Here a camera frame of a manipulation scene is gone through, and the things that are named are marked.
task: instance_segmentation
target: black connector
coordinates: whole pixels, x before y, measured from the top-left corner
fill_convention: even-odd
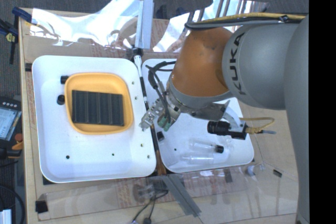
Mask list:
[[[145,218],[143,224],[152,224],[152,221],[149,218]]]
[[[207,131],[210,134],[217,135],[230,135],[234,139],[245,140],[247,133],[245,132],[247,125],[245,124],[242,132],[231,131],[230,124],[225,121],[209,121],[207,125]]]

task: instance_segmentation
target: clear plastic part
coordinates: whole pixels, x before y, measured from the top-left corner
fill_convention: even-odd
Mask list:
[[[201,139],[191,139],[190,149],[201,153],[223,153],[224,146]]]
[[[152,223],[189,219],[190,223],[218,224],[295,214],[298,182],[268,164],[179,174],[188,195],[201,213],[186,216],[173,191],[156,200]],[[149,199],[165,189],[162,176],[113,180],[97,186],[46,193],[48,211],[40,220],[106,211],[122,223],[131,223]],[[149,210],[139,214],[142,223]]]
[[[188,164],[213,164],[214,155],[212,153],[190,152],[181,155],[181,160]]]

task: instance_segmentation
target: black clamp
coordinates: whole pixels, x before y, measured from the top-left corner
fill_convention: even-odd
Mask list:
[[[0,34],[6,36],[7,41],[9,41],[11,46],[11,53],[9,58],[9,64],[12,65],[14,61],[15,45],[18,43],[18,19],[21,17],[25,21],[32,23],[31,14],[27,13],[23,9],[14,7],[12,13],[15,15],[14,24],[5,22],[0,19]]]

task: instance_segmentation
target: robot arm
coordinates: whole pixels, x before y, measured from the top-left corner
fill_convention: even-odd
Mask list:
[[[299,174],[297,220],[309,216],[308,16],[299,24],[244,25],[191,31],[165,89],[144,115],[165,130],[181,113],[209,120],[208,131],[245,139],[246,122],[217,101],[286,110]]]

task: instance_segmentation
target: electronic device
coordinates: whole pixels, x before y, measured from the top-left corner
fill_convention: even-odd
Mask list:
[[[16,134],[22,132],[21,102],[0,97],[0,159],[19,157]]]

